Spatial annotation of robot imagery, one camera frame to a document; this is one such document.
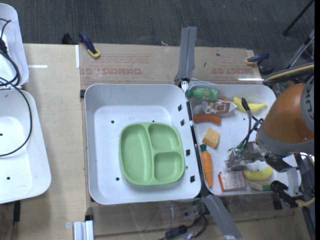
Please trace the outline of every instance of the wooden table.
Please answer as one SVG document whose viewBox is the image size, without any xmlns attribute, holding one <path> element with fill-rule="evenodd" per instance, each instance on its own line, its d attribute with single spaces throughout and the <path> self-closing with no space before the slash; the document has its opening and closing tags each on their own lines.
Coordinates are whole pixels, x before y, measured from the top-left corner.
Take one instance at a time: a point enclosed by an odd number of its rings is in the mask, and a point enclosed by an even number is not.
<svg viewBox="0 0 320 240">
<path fill-rule="evenodd" d="M 83 222 L 87 210 L 81 82 L 76 65 L 76 46 L 24 44 L 24 49 L 28 65 L 47 65 L 30 67 L 29 82 L 23 89 L 36 102 L 52 182 L 44 194 L 21 200 L 20 222 L 13 226 L 12 240 L 72 240 L 72 223 Z M 293 209 L 290 216 L 266 217 L 263 218 L 262 214 L 257 220 L 236 222 L 243 238 L 309 239 L 299 208 Z M 202 236 L 201 239 L 225 239 L 215 224 L 210 225 Z M 159 230 L 106 235 L 97 239 L 152 240 L 162 237 L 164 232 Z"/>
</svg>

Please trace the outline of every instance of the green bottle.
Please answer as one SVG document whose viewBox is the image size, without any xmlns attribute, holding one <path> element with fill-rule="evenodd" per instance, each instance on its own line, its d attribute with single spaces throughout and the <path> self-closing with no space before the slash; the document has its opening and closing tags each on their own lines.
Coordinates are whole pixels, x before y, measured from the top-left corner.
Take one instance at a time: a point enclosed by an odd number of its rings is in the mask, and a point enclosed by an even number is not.
<svg viewBox="0 0 320 240">
<path fill-rule="evenodd" d="M 195 90 L 186 90 L 187 98 L 195 98 L 199 101 L 214 102 L 218 98 L 218 91 L 213 88 L 197 88 Z"/>
</svg>

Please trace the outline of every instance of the green plate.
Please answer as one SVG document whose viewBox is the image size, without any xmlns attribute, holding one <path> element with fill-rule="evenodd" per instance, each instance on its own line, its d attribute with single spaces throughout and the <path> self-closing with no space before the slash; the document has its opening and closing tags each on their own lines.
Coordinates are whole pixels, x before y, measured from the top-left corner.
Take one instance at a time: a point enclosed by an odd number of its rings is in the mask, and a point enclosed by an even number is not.
<svg viewBox="0 0 320 240">
<path fill-rule="evenodd" d="M 165 123 L 127 125 L 120 134 L 119 155 L 124 176 L 136 185 L 175 182 L 185 171 L 180 136 Z"/>
</svg>

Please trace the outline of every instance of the orange sausage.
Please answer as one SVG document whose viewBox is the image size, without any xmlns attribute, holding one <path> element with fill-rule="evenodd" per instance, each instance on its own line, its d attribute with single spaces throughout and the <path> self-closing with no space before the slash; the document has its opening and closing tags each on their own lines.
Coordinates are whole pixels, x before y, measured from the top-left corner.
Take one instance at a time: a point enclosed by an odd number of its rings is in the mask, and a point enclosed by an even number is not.
<svg viewBox="0 0 320 240">
<path fill-rule="evenodd" d="M 212 158 L 211 154 L 206 151 L 207 145 L 202 144 L 200 145 L 200 148 L 202 150 L 201 154 L 201 162 L 202 162 L 202 168 L 204 173 L 204 178 L 209 185 L 209 187 L 212 187 L 212 179 L 213 179 L 213 172 L 212 172 Z"/>
<path fill-rule="evenodd" d="M 215 114 L 195 114 L 193 115 L 193 121 L 195 123 L 199 123 L 201 121 L 210 121 L 214 124 L 219 125 L 221 123 L 221 117 L 215 115 Z"/>
</svg>

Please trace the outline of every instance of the yellow banana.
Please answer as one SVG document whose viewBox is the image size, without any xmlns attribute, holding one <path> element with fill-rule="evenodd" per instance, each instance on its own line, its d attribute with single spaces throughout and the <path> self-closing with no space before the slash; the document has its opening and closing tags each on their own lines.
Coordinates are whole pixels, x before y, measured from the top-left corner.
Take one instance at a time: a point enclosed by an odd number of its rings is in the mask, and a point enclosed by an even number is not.
<svg viewBox="0 0 320 240">
<path fill-rule="evenodd" d="M 244 176 L 251 181 L 264 181 L 273 173 L 272 167 L 269 165 L 263 170 L 243 170 Z"/>
<path fill-rule="evenodd" d="M 233 103 L 237 106 L 238 109 L 242 110 L 242 111 L 246 111 L 244 109 L 244 107 L 242 106 L 242 103 L 241 103 L 241 98 L 238 98 L 238 97 L 233 97 Z M 248 106 L 250 108 L 250 110 L 252 112 L 257 112 L 259 109 L 263 108 L 263 107 L 266 107 L 267 106 L 267 103 L 263 103 L 263 104 L 260 104 L 260 103 L 248 103 Z"/>
</svg>

